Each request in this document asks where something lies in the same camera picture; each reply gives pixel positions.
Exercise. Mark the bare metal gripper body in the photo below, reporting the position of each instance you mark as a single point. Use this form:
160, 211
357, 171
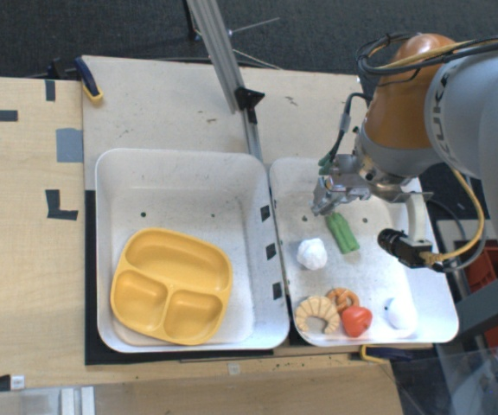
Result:
347, 184

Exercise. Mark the pale flat board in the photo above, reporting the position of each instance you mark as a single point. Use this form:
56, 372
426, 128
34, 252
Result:
167, 106

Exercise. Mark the yellow divided plate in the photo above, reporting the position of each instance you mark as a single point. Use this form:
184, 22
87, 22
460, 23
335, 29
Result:
171, 283

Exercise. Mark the tan toy croissant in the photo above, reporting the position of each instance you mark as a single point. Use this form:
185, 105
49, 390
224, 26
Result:
314, 307

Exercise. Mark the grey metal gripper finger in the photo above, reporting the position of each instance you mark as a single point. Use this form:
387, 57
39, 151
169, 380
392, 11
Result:
334, 205
318, 203

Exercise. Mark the white toy garlic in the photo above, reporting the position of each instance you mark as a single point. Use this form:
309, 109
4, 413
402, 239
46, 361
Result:
312, 254

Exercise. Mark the orange toy pretzel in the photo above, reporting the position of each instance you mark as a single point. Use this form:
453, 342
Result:
345, 297

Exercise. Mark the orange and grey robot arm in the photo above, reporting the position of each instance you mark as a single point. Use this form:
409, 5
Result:
404, 115

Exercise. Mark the black cylinder on white bracket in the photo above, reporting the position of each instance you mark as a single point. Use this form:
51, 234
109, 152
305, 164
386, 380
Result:
406, 249

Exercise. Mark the green toy asparagus bundle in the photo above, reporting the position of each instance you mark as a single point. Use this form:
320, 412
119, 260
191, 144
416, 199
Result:
342, 234

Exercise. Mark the red toy pepper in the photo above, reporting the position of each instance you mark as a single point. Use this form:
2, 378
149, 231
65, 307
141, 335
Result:
356, 321

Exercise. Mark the white plastic tray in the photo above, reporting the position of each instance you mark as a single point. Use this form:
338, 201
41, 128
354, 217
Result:
188, 188
361, 275

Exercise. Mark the white toy egg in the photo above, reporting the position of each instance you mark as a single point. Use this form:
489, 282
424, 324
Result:
401, 314

